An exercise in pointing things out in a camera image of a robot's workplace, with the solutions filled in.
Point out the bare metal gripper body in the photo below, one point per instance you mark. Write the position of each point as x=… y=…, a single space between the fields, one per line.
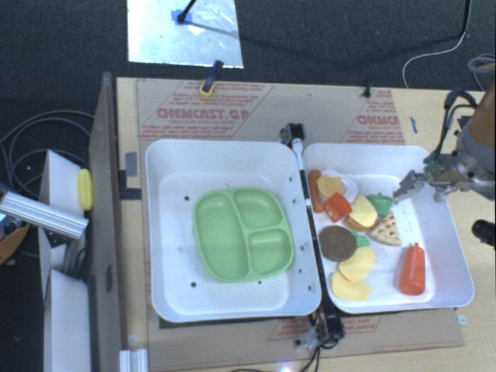
x=457 y=176

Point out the red pepper piece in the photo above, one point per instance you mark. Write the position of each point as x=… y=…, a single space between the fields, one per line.
x=337 y=207

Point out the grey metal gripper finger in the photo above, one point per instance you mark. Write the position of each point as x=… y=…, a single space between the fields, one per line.
x=407 y=188
x=443 y=194

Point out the green pepper piece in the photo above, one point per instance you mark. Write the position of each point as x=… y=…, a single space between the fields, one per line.
x=381 y=204

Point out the white plastic tray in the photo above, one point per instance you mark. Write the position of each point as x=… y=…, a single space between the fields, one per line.
x=438 y=246
x=174 y=223

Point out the yellow potato chip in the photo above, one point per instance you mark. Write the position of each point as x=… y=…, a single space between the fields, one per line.
x=358 y=264
x=348 y=291

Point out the brown cardboard board, red print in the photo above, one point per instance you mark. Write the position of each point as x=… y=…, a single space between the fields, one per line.
x=317 y=114

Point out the yellow-orange crinkled chip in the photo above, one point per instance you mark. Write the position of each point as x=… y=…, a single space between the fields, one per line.
x=329 y=186

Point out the green divided plate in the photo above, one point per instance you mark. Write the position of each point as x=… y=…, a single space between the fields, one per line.
x=228 y=235

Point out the brown round patty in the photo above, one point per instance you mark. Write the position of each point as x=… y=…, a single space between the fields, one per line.
x=336 y=243

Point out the thin black and white rod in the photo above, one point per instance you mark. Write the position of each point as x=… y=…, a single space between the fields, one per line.
x=313 y=227

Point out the white fried egg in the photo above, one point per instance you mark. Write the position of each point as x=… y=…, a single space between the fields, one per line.
x=350 y=186

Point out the orange sausage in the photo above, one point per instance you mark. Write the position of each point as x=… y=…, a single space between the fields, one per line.
x=314 y=192

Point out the orange sauce bottle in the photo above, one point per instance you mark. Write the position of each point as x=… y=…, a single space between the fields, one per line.
x=412 y=271

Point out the yellow corn cob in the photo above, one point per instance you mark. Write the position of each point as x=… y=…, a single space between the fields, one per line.
x=85 y=189

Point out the small green leaf piece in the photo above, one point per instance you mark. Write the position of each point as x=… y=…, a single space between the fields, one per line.
x=362 y=240

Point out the pizza slice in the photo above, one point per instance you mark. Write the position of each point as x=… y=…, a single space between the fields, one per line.
x=387 y=233

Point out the black cylinder on white bracket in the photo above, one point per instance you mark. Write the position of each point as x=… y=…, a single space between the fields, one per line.
x=486 y=231

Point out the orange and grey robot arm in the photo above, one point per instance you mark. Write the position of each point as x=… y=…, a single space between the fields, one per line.
x=484 y=130

